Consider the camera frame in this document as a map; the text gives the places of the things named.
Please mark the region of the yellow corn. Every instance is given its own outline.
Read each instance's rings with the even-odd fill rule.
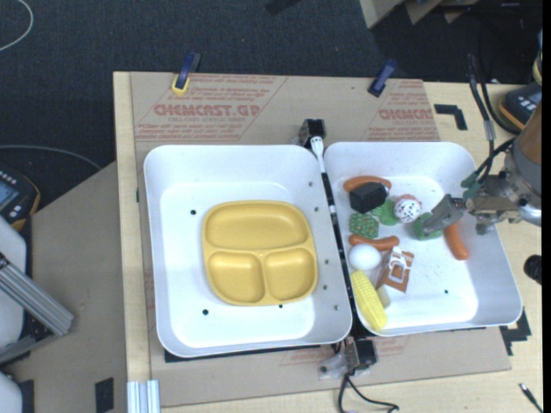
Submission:
[[[379,294],[363,271],[354,271],[350,279],[354,290],[354,298],[363,316],[374,330],[381,330],[387,325],[387,313],[381,303]]]

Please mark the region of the yellow plate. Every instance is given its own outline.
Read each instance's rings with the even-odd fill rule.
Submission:
[[[201,235],[208,281],[228,303],[280,305],[304,299],[316,286],[310,225],[287,202],[220,204],[205,216]]]

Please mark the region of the blue clamp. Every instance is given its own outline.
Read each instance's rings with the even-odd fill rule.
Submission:
[[[172,91],[181,96],[186,93],[186,90],[189,87],[189,74],[193,73],[199,67],[201,61],[201,55],[195,52],[188,52],[185,60],[183,61],[182,69],[180,73],[174,77],[172,81]]]
[[[385,66],[377,74],[377,78],[369,86],[368,92],[371,95],[379,97],[385,89],[385,83],[397,67],[398,62],[395,59],[388,59]]]

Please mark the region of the tape measure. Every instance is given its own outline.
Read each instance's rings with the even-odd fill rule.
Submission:
[[[0,215],[17,231],[38,208],[40,192],[19,171],[0,163]]]

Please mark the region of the carrot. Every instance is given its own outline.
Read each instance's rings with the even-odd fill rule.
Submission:
[[[394,246],[398,246],[399,244],[399,238],[397,238],[396,236],[371,239],[358,236],[357,234],[352,234],[350,237],[348,237],[348,241],[352,246],[360,243],[367,243],[371,246],[374,246],[379,251],[391,250]]]
[[[448,243],[449,249],[457,260],[467,260],[469,252],[461,236],[459,235],[459,225],[457,222],[444,228],[444,237]]]
[[[357,176],[352,177],[348,181],[346,181],[343,185],[344,191],[353,191],[356,188],[360,188],[362,185],[365,185],[366,183],[370,182],[377,182],[382,183],[385,187],[390,189],[392,187],[392,184],[387,179],[383,179],[382,177],[378,176]]]

